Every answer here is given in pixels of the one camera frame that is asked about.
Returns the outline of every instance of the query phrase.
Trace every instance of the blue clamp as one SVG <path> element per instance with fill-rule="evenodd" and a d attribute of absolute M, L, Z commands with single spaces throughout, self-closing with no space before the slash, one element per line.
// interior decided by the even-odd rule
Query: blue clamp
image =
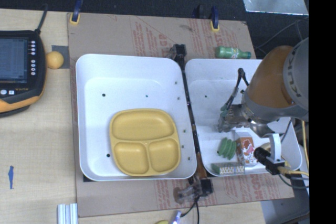
<path fill-rule="evenodd" d="M 212 31 L 219 31 L 219 25 L 218 25 L 218 9 L 216 6 L 212 6 L 211 8 L 211 29 Z"/>
<path fill-rule="evenodd" d="M 70 16 L 70 23 L 73 25 L 77 25 L 79 23 L 80 18 L 80 10 L 82 9 L 84 0 L 76 0 L 74 12 Z"/>

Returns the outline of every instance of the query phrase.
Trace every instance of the orange ball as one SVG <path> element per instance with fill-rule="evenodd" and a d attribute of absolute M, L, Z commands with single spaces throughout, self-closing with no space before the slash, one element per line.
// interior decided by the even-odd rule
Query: orange ball
<path fill-rule="evenodd" d="M 49 68 L 58 69 L 64 63 L 63 55 L 58 51 L 52 51 L 47 53 L 47 65 Z"/>

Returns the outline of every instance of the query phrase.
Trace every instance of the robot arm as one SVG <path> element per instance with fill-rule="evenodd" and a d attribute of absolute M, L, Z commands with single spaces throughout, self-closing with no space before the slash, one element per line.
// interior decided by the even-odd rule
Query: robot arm
<path fill-rule="evenodd" d="M 308 38 L 294 48 L 279 46 L 260 63 L 250 84 L 243 92 L 241 104 L 232 104 L 241 74 L 228 102 L 222 107 L 218 130 L 229 132 L 234 127 L 250 127 L 259 137 L 269 137 L 271 152 L 257 148 L 255 157 L 271 174 L 279 174 L 281 159 L 279 134 L 270 123 L 283 117 L 309 121 L 308 113 Z"/>

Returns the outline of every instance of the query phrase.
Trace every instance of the green bottle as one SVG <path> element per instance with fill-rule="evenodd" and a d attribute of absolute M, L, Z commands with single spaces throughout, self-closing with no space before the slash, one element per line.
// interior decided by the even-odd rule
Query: green bottle
<path fill-rule="evenodd" d="M 251 52 L 241 51 L 238 48 L 218 46 L 216 48 L 216 58 L 250 59 L 251 58 Z"/>

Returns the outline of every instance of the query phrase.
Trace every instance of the wooden table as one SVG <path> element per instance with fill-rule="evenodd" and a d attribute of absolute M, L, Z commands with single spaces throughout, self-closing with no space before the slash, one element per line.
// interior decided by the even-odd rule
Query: wooden table
<path fill-rule="evenodd" d="M 42 11 L 0 9 L 0 30 L 34 30 Z M 67 13 L 48 12 L 41 38 L 46 51 L 68 46 Z M 76 203 L 69 69 L 48 69 L 42 98 L 0 118 L 0 223 L 57 223 L 57 205 Z M 14 167 L 13 189 L 8 172 Z M 175 210 L 79 218 L 79 223 L 148 223 Z M 260 202 L 200 207 L 200 223 L 265 223 Z M 196 209 L 181 220 L 197 223 Z"/>

